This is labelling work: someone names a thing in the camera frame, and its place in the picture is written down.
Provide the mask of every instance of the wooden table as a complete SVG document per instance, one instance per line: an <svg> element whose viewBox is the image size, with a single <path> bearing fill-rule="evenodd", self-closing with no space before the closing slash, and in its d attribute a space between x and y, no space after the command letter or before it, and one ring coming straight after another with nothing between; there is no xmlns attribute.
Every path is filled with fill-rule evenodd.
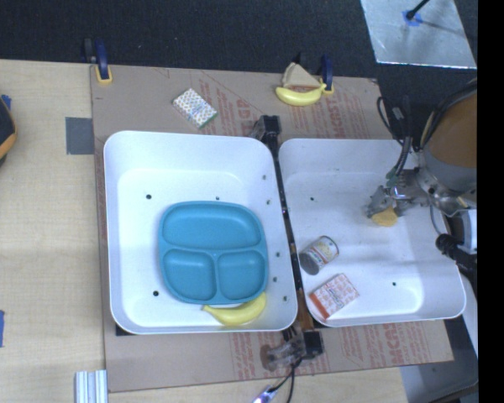
<svg viewBox="0 0 504 403"><path fill-rule="evenodd" d="M74 401L75 372L105 369L92 155L66 153L90 118L89 66L0 60L18 141L0 169L0 402ZM252 401L272 379L111 394L110 402ZM285 401L284 386L275 401ZM300 376L292 402L405 402L398 368Z"/></svg>

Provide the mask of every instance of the cardboard sheet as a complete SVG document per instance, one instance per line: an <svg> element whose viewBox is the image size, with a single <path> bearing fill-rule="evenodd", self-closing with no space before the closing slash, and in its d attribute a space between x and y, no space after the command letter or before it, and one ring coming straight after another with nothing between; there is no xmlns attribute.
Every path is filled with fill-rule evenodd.
<svg viewBox="0 0 504 403"><path fill-rule="evenodd" d="M373 80L334 78L335 93L310 107L290 107L274 88L281 75L113 66L113 82L91 69L102 309L110 392L199 385L286 375L264 368L260 351L283 343L280 332L134 336L120 332L109 307L102 147L113 133L147 130L248 136L261 115L278 115L281 142L292 138L389 139L376 109ZM217 111L204 128L188 123L171 101L193 88ZM325 353L297 369L321 374L378 369L453 358L442 321L322 328Z"/></svg>

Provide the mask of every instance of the tin can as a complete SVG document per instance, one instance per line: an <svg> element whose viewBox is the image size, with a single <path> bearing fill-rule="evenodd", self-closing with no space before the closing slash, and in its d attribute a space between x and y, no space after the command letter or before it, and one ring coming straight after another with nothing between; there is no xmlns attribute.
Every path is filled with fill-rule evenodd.
<svg viewBox="0 0 504 403"><path fill-rule="evenodd" d="M338 245L328 236L321 236L299 254L299 262L308 274L317 275L338 254Z"/></svg>

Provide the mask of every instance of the blue plate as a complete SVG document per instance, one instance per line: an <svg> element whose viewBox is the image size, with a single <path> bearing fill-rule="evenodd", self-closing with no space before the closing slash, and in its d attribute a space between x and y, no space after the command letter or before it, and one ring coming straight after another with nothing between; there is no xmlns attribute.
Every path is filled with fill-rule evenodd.
<svg viewBox="0 0 504 403"><path fill-rule="evenodd" d="M174 204L160 220L158 237L165 285L182 301L242 303L265 289L265 234L246 207L222 201Z"/></svg>

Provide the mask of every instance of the black fabric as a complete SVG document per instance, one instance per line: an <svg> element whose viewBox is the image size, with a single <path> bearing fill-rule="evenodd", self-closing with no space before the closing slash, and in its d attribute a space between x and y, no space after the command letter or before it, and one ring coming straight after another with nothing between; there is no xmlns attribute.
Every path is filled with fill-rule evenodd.
<svg viewBox="0 0 504 403"><path fill-rule="evenodd" d="M454 2L477 61L478 0ZM282 73L302 52L315 72L326 53L335 76L376 78L395 102L408 95L418 128L476 76L377 64L360 0L0 0L0 59L81 62L85 38L122 65Z"/></svg>

